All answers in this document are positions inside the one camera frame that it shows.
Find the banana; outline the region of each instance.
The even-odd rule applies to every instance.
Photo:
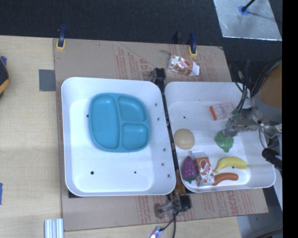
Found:
[[[217,167],[213,170],[213,172],[217,173],[220,169],[226,167],[236,167],[239,169],[248,168],[246,162],[239,157],[224,157],[218,161]]]

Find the table surface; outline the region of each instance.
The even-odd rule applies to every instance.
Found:
[[[39,90],[54,70],[53,39],[0,36],[11,82],[0,99],[0,237],[44,237],[44,220],[62,218],[55,92]],[[157,224],[65,232],[64,237],[147,238]],[[170,225],[163,237],[172,237]],[[176,223],[175,237],[241,237],[236,217]]]

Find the sausage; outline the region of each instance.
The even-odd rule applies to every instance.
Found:
[[[213,186],[218,185],[223,180],[237,180],[238,174],[235,173],[221,173],[216,176],[214,176],[214,183]]]

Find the cardboard sheet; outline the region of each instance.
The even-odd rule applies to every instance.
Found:
[[[159,219],[153,211],[155,204],[167,202],[166,196],[75,197],[69,194],[64,175],[61,85],[74,76],[147,80],[154,68],[167,67],[171,55],[193,60],[200,67],[200,73],[188,77],[166,71],[166,84],[172,81],[231,82],[222,48],[197,46],[197,56],[191,57],[188,45],[68,39],[64,50],[58,50],[56,42],[57,39],[53,45],[65,231],[168,222],[169,218]],[[268,212],[262,189],[192,193],[190,197],[192,208],[179,215],[178,221]]]

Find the blue plate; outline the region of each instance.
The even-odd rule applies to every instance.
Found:
[[[97,147],[108,152],[136,152],[150,141],[150,120],[136,97],[102,93],[89,105],[89,131]]]

